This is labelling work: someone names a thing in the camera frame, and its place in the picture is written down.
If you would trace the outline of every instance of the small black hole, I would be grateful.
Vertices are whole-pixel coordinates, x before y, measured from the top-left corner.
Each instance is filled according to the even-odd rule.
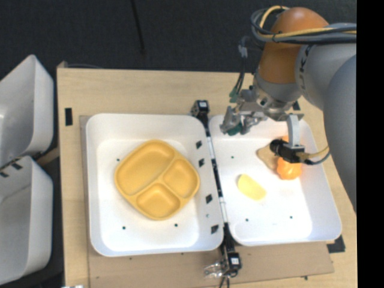
[[[213,199],[212,195],[209,194],[209,195],[207,195],[207,196],[205,197],[205,202],[206,202],[207,204],[209,204],[209,203],[212,201],[212,199]]]
[[[218,225],[212,226],[211,227],[211,234],[213,235],[215,232],[218,230]]]

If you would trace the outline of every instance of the yellow sponge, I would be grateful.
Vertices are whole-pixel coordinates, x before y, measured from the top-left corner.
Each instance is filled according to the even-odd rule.
[[[239,177],[238,188],[242,194],[254,200],[260,200],[266,196],[265,189],[246,174]]]

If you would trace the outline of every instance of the white plastic bin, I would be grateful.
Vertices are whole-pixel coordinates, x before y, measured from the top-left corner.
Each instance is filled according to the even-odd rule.
[[[105,113],[92,116],[83,134],[90,239],[100,254],[113,257],[208,251],[221,244],[223,219],[200,121],[187,115]],[[172,145],[200,176],[196,195],[177,214],[162,221],[138,212],[119,193],[113,180],[119,161],[152,139]]]
[[[0,285],[46,266],[52,244],[53,183],[29,156],[0,176]]]
[[[31,158],[53,138],[53,80],[30,55],[0,81],[0,284],[51,254],[53,182]]]
[[[256,155],[272,140],[288,135],[287,124],[268,119],[245,135],[228,136],[220,131],[223,118],[214,116],[209,129],[233,238],[246,246],[337,239],[341,221],[322,164],[303,164],[300,177],[282,180]],[[301,120],[299,126],[305,151],[317,152],[308,124]],[[238,190],[242,174],[266,190],[264,199],[255,201]]]

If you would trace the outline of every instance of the yellow wire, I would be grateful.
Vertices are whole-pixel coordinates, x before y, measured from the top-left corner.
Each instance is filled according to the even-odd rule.
[[[323,150],[319,151],[319,152],[315,152],[313,154],[308,154],[306,152],[298,152],[297,153],[297,156],[301,159],[301,160],[306,160],[306,159],[310,159],[310,158],[314,158],[314,157],[317,157],[317,156],[320,156],[321,154],[323,154],[324,152],[328,152],[328,149],[329,147],[327,146],[326,148],[324,148]]]
[[[264,15],[260,21],[260,27],[263,28],[263,25],[265,23],[265,20],[267,17],[275,10],[289,10],[289,7],[284,7],[280,5],[275,5],[273,7],[270,7],[264,12]],[[263,34],[261,32],[257,32],[260,36],[265,37],[265,38],[270,38],[270,39],[277,39],[277,38],[282,38],[282,37],[291,37],[291,36],[300,36],[302,34],[312,34],[312,33],[319,33],[319,32],[325,32],[329,30],[333,30],[334,28],[314,28],[314,29],[304,29],[304,30],[299,30],[299,31],[293,31],[293,32],[287,32],[287,33],[280,33],[280,34]],[[356,31],[347,31],[347,32],[341,32],[341,33],[348,33],[348,34],[357,34]]]

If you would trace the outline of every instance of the yellow divided plate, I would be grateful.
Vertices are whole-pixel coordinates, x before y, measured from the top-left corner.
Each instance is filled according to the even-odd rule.
[[[115,184],[143,215],[165,220],[196,194],[200,178],[175,148],[161,140],[150,140],[121,161],[115,171]]]

